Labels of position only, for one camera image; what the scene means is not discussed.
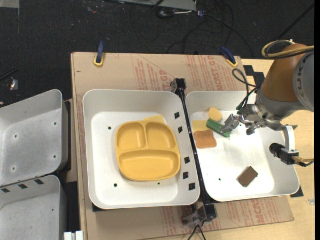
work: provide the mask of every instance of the cardboard sheet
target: cardboard sheet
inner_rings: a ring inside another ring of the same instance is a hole
[[[93,211],[88,192],[83,97],[92,89],[167,91],[174,78],[186,80],[187,92],[244,91],[245,85],[232,76],[233,68],[222,56],[106,53],[102,67],[94,66],[94,57],[95,53],[71,55],[85,238],[142,240],[190,234],[193,229],[182,224],[182,218],[192,213],[188,206]],[[236,59],[238,68],[244,70],[241,59]],[[294,220],[285,196],[217,203],[215,207],[218,218],[205,223],[204,232]]]

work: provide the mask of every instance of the yellow plate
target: yellow plate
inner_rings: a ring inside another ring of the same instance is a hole
[[[159,121],[122,124],[115,137],[120,172],[132,181],[160,181],[175,176],[181,168],[174,132]]]

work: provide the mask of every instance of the black floor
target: black floor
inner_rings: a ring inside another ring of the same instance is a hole
[[[20,0],[0,8],[0,107],[59,89],[72,97],[70,54],[104,52],[219,55],[226,46],[262,59],[277,39],[314,45],[315,0],[198,0],[210,15],[157,17],[159,8],[102,0]],[[13,79],[18,90],[10,90]]]

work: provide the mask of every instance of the computer mouse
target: computer mouse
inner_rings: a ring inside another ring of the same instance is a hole
[[[172,8],[162,8],[158,13],[157,16],[161,19],[163,18],[170,18],[175,15],[175,12]]]

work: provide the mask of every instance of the wooden surface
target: wooden surface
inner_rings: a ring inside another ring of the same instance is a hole
[[[243,65],[253,66],[255,72],[264,72],[265,76],[272,64],[271,60],[251,60],[243,59]],[[253,77],[248,77],[248,81],[253,83]],[[75,80],[73,82],[73,91],[76,91]],[[78,122],[78,115],[74,115],[74,121]],[[295,130],[296,149],[299,150],[302,158],[314,158],[314,113],[308,111],[298,111],[289,118],[284,124],[298,125]],[[76,136],[79,135],[78,127],[75,127]],[[77,151],[80,150],[79,141],[76,142]],[[80,224],[81,230],[84,231],[85,239],[87,232],[87,220],[85,209],[85,194],[83,187],[83,173],[81,157],[77,155],[77,176],[79,185],[79,206],[80,206]],[[259,239],[259,240],[314,240],[315,236],[315,166],[312,164],[307,168],[296,167],[296,171],[300,180],[300,185],[304,196],[289,197],[289,203],[293,212],[294,221],[276,224],[244,227],[237,229],[218,230],[205,232],[207,240],[243,240],[243,239]],[[171,237],[153,238],[157,240],[187,240],[189,235],[179,235]],[[194,240],[203,239],[201,234],[195,234]]]

